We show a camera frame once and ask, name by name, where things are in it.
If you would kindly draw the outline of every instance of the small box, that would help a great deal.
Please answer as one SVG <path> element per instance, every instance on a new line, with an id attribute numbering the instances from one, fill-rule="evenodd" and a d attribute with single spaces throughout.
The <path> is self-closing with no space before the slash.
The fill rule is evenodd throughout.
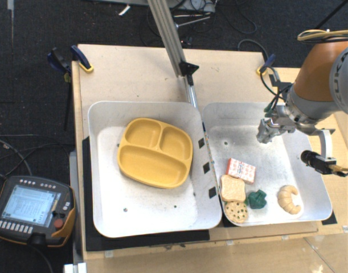
<path id="1" fill-rule="evenodd" d="M 242 179 L 247 184 L 253 184 L 255 181 L 256 167 L 230 158 L 227 164 L 226 174 L 232 177 Z"/>

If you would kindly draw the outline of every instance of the display screen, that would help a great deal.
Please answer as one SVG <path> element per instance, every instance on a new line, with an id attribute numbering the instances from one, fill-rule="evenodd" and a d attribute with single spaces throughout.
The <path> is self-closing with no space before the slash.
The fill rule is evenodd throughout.
<path id="1" fill-rule="evenodd" d="M 61 193 L 16 185 L 4 208 L 2 217 L 8 220 L 48 227 L 51 208 Z"/>

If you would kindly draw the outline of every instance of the button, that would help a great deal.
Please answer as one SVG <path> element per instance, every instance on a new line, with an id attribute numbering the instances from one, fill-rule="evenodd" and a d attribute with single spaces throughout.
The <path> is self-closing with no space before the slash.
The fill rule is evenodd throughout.
<path id="1" fill-rule="evenodd" d="M 58 218 L 57 220 L 55 220 L 54 227 L 56 228 L 56 230 L 61 229 L 63 226 L 64 226 L 64 221 L 61 218 Z"/>

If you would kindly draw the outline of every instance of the table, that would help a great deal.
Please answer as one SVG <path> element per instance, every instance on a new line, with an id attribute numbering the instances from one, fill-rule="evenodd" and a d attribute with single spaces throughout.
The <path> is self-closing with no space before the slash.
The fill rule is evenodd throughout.
<path id="1" fill-rule="evenodd" d="M 337 266 L 348 270 L 348 177 L 334 175 L 323 178 L 336 224 L 323 225 L 317 221 L 233 228 L 220 224 L 210 229 L 210 241 L 86 251 L 80 143 L 88 136 L 89 107 L 105 100 L 187 102 L 187 98 L 183 79 L 175 77 L 164 48 L 87 44 L 79 48 L 95 68 L 92 73 L 84 73 L 77 62 L 72 62 L 80 210 L 77 227 L 81 233 L 81 257 L 88 272 L 167 272 L 168 268 L 170 272 L 232 272 L 234 266 L 246 271 L 258 270 L 261 266 L 262 272 L 283 272 L 284 268 L 288 272 L 300 272 L 301 268 L 306 271 L 311 266 L 315 266 L 314 269 L 322 266 L 324 272 Z M 261 53 L 200 49 L 184 52 L 189 63 L 199 65 L 193 78 L 200 112 L 210 102 L 269 102 L 272 99 L 256 74 L 256 69 L 263 64 Z M 294 81 L 299 72 L 297 68 L 277 70 L 284 82 Z M 265 82 L 271 85 L 268 76 Z M 319 127 L 336 128 L 332 135 L 333 156 L 338 165 L 348 167 L 348 115 L 332 115 Z M 309 139 L 313 150 L 320 153 L 319 139 Z M 278 255 L 276 266 L 274 254 Z"/>

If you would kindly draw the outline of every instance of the yellow divided plate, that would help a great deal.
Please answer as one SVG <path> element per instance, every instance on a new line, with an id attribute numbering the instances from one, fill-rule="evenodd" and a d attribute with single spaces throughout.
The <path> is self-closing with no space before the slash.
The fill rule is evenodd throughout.
<path id="1" fill-rule="evenodd" d="M 183 184 L 192 159 L 189 135 L 151 118 L 137 118 L 127 125 L 117 155 L 124 175 L 159 188 Z"/>

